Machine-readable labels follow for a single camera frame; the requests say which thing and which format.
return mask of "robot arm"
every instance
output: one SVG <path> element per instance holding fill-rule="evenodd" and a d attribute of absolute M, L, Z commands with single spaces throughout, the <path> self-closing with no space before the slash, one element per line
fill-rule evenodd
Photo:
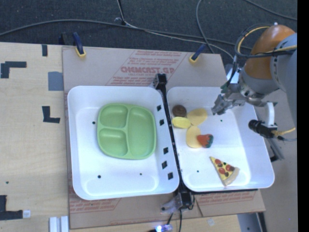
<path fill-rule="evenodd" d="M 240 53 L 244 38 L 257 29 L 267 28 L 255 43 L 251 55 Z M 237 83 L 230 83 L 231 78 L 222 88 L 211 109 L 213 114 L 224 114 L 234 106 L 246 102 L 263 107 L 267 102 L 262 99 L 277 89 L 287 94 L 291 115 L 297 129 L 297 33 L 283 25 L 261 25 L 248 29 L 238 39 L 235 46 L 232 76 L 237 71 L 237 56 L 248 58 L 239 70 Z"/>

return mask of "blue clamp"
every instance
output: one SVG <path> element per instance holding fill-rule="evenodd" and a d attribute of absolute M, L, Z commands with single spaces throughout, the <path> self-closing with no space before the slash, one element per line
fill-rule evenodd
<path fill-rule="evenodd" d="M 202 51 L 204 51 L 205 48 L 206 48 L 205 44 L 201 45 L 199 49 L 197 50 L 197 52 L 195 52 L 194 54 L 190 56 L 189 62 L 192 64 L 196 63 L 198 56 L 202 53 Z"/>
<path fill-rule="evenodd" d="M 86 56 L 86 52 L 83 49 L 81 38 L 79 37 L 77 32 L 73 33 L 73 38 L 74 38 L 74 43 L 76 45 L 76 48 L 75 48 L 76 53 L 80 58 L 83 58 L 84 56 Z"/>

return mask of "dark gray carpet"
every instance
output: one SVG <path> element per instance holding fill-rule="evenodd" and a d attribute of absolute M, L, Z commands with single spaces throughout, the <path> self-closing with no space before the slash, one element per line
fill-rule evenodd
<path fill-rule="evenodd" d="M 197 26 L 196 7 L 199 0 L 120 0 L 126 22 L 143 29 L 193 35 L 187 38 L 202 41 Z M 297 0 L 250 0 L 278 14 L 297 18 Z M 272 14 L 245 0 L 202 0 L 199 20 L 209 43 L 234 55 L 234 46 L 240 33 L 257 23 L 278 22 L 297 32 L 297 20 Z M 178 39 L 90 22 L 53 22 L 5 33 L 12 29 L 52 20 L 86 19 L 121 25 L 117 0 L 1 0 L 0 41 L 59 44 L 61 33 L 73 44 L 71 34 L 77 32 L 84 46 L 196 51 L 201 45 Z M 246 44 L 252 46 L 253 38 Z M 220 49 L 224 64 L 232 59 Z"/>

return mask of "wire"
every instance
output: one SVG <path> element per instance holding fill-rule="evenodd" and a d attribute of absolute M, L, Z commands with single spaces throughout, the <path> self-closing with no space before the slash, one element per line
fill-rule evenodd
<path fill-rule="evenodd" d="M 171 221 L 171 219 L 172 219 L 173 214 L 174 214 L 174 213 L 172 213 L 172 214 L 170 215 L 170 217 L 169 217 L 169 219 L 168 219 L 168 222 L 167 222 L 166 224 L 169 224 L 169 223 L 170 223 L 170 221 Z"/>
<path fill-rule="evenodd" d="M 210 51 L 211 51 L 212 53 L 214 53 L 213 49 L 211 48 L 211 46 L 210 46 L 209 43 L 208 43 L 208 40 L 207 40 L 207 38 L 206 38 L 205 33 L 204 33 L 203 30 L 202 30 L 202 27 L 201 27 L 201 25 L 200 25 L 199 18 L 198 18 L 198 9 L 199 9 L 199 6 L 200 6 L 200 4 L 201 4 L 202 1 L 203 1 L 203 0 L 199 0 L 198 3 L 197 3 L 197 7 L 196 7 L 197 25 L 198 25 L 198 28 L 199 28 L 199 30 L 200 30 L 200 32 L 201 32 L 201 34 L 202 34 L 202 36 L 203 36 L 203 38 L 204 38 L 204 40 L 205 40 L 207 46 L 208 46 L 208 48 L 210 49 Z M 266 12 L 269 12 L 269 13 L 271 13 L 271 14 L 280 16 L 280 17 L 282 17 L 282 18 L 290 19 L 290 20 L 293 20 L 293 21 L 297 21 L 297 18 L 289 17 L 289 16 L 285 16 L 285 15 L 276 13 L 276 12 L 274 12 L 274 11 L 272 11 L 272 10 L 266 9 L 266 8 L 264 8 L 264 7 L 262 7 L 262 6 L 258 5 L 258 4 L 256 4 L 256 3 L 254 3 L 254 2 L 252 2 L 252 1 L 250 1 L 250 0 L 243 0 L 243 1 L 246 1 L 247 3 L 249 3 L 249 4 L 251 4 L 251 5 L 254 5 L 254 6 L 256 6 L 256 7 L 260 8 L 260 9 L 262 9 L 262 10 L 265 10 Z"/>
<path fill-rule="evenodd" d="M 182 210 L 179 209 L 179 212 L 180 212 L 180 218 L 179 218 L 180 222 L 179 222 L 179 230 L 178 230 L 178 232 L 180 232 L 181 229 L 182 229 L 182 220 L 183 220 L 183 213 L 182 213 Z"/>
<path fill-rule="evenodd" d="M 293 128 L 291 128 L 289 130 L 284 130 L 284 131 L 272 130 L 271 133 L 274 134 L 276 137 L 278 137 L 278 136 L 283 136 L 283 135 L 285 135 L 287 133 L 293 132 L 295 130 L 296 130 L 296 128 L 293 127 Z"/>
<path fill-rule="evenodd" d="M 249 28 L 247 28 L 246 30 L 244 30 L 242 32 L 242 34 L 239 36 L 239 38 L 236 40 L 236 44 L 235 44 L 235 53 L 236 55 L 243 57 L 243 58 L 264 58 L 264 57 L 270 57 L 270 56 L 274 56 L 274 55 L 287 55 L 287 54 L 292 54 L 296 49 L 297 49 L 297 45 L 291 45 L 288 47 L 283 47 L 283 48 L 279 48 L 279 49 L 274 49 L 272 51 L 268 51 L 268 52 L 263 52 L 263 53 L 257 53 L 257 54 L 243 54 L 240 52 L 240 47 L 242 42 L 244 41 L 245 38 L 248 37 L 248 35 L 250 35 L 251 33 L 260 30 L 260 29 L 267 29 L 269 27 L 271 27 L 272 25 L 270 24 L 258 24 L 258 25 L 253 25 Z"/>
<path fill-rule="evenodd" d="M 293 18 L 293 17 L 288 17 L 288 16 L 285 16 L 285 15 L 282 15 L 282 14 L 279 14 L 279 13 L 276 13 L 276 12 L 273 12 L 271 10 L 268 10 L 254 2 L 251 2 L 250 0 L 244 0 L 256 7 L 259 7 L 269 13 L 272 13 L 274 15 L 278 15 L 278 16 L 281 16 L 283 18 L 287 18 L 287 19 L 290 19 L 290 20 L 295 20 L 297 21 L 296 18 Z M 118 7 L 119 7 L 119 10 L 120 10 L 120 13 L 121 13 L 121 19 L 123 22 L 125 22 L 125 25 L 119 25 L 119 24 L 115 24 L 115 23 L 109 23 L 109 22 L 103 22 L 103 21 L 96 21 L 96 20 L 87 20 L 87 19 L 58 19 L 58 20 L 51 20 L 51 21 L 43 21 L 43 22 L 38 22 L 38 23 L 33 23 L 33 24 L 29 24 L 29 25 L 25 25 L 25 26 L 22 26 L 22 27 L 19 27 L 19 28 L 15 28 L 15 29 L 12 29 L 12 30 L 8 30 L 8 31 L 5 31 L 5 32 L 2 32 L 0 33 L 0 36 L 4 36 L 4 35 L 7 35 L 7 34 L 10 34 L 10 33 L 13 33 L 13 32 L 17 32 L 19 30 L 23 30 L 23 29 L 28 29 L 28 28 L 31 28 L 31 27 L 36 27 L 36 26 L 41 26 L 41 25 L 45 25 L 45 24 L 51 24 L 51 23 L 60 23 L 60 22 L 83 22 L 83 23 L 95 23 L 95 24 L 103 24 L 103 25 L 107 25 L 107 26 L 113 26 L 113 27 L 121 27 L 121 28 L 127 28 L 127 29 L 135 29 L 135 30 L 141 30 L 141 31 L 145 31 L 147 33 L 152 33 L 152 34 L 155 34 L 155 35 L 159 35 L 159 36 L 164 36 L 164 37 L 169 37 L 171 39 L 177 39 L 177 40 L 182 40 L 182 41 L 188 41 L 188 42 L 194 42 L 194 43 L 202 43 L 202 44 L 206 44 L 208 47 L 215 47 L 223 52 L 225 52 L 226 54 L 228 54 L 231 58 L 232 58 L 232 55 L 229 54 L 227 51 L 223 50 L 222 48 L 220 47 L 217 47 L 213 44 L 210 44 L 209 41 L 213 41 L 213 42 L 218 42 L 218 43 L 223 43 L 223 44 L 228 44 L 228 45 L 233 45 L 235 46 L 234 43 L 231 43 L 231 42 L 227 42 L 227 41 L 222 41 L 222 40 L 217 40 L 217 39 L 211 39 L 211 38 L 206 38 L 203 30 L 201 29 L 201 26 L 200 26 L 200 22 L 199 22 L 199 18 L 198 18 L 198 8 L 199 8 L 199 5 L 200 3 L 202 2 L 202 0 L 199 0 L 198 1 L 198 4 L 197 4 L 197 8 L 196 8 L 196 14 L 197 14 L 197 24 L 198 24 L 198 27 L 200 29 L 200 32 L 202 34 L 202 37 L 200 36 L 195 36 L 195 35 L 187 35 L 187 34 L 181 34 L 181 33 L 174 33 L 174 32 L 162 32 L 162 31 L 159 31 L 159 30 L 152 30 L 152 29 L 144 29 L 144 28 L 139 28 L 139 27 L 136 27 L 136 26 L 133 26 L 131 24 L 129 24 L 125 18 L 124 18 L 124 15 L 123 15 L 123 12 L 122 12 L 122 8 L 121 8 L 121 4 L 120 4 L 120 1 L 117 0 L 117 4 L 118 4 Z M 195 41 L 195 40 L 189 40 L 187 38 L 190 38 L 190 39 L 199 39 L 199 40 L 204 40 L 204 42 L 201 42 L 201 41 Z M 251 49 L 249 47 L 246 47 L 246 46 L 241 46 L 241 48 L 244 48 L 244 49 Z"/>
<path fill-rule="evenodd" d="M 293 138 L 293 139 L 288 139 L 288 138 L 284 138 L 284 137 L 277 137 L 278 140 L 281 140 L 281 141 L 289 141 L 289 142 L 292 142 L 292 141 L 296 141 L 297 138 Z"/>
<path fill-rule="evenodd" d="M 194 205 L 195 205 L 195 196 L 193 196 L 192 204 L 188 207 L 188 210 L 193 210 Z"/>

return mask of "cardboard sheet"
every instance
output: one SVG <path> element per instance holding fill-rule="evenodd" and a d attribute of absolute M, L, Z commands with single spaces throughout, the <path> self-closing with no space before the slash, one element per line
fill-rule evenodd
<path fill-rule="evenodd" d="M 167 90 L 177 86 L 219 87 L 226 81 L 220 55 L 201 54 L 192 65 L 192 53 L 111 49 L 86 47 L 86 56 L 78 57 L 74 47 L 63 47 L 63 78 L 66 115 L 66 143 L 69 172 L 70 228 L 89 228 L 119 224 L 166 221 L 160 205 L 170 201 L 173 194 L 132 198 L 86 201 L 72 187 L 70 134 L 67 94 L 75 86 L 151 86 L 157 73 L 165 73 Z M 183 218 L 200 218 L 264 211 L 259 190 L 195 195 L 193 210 Z"/>

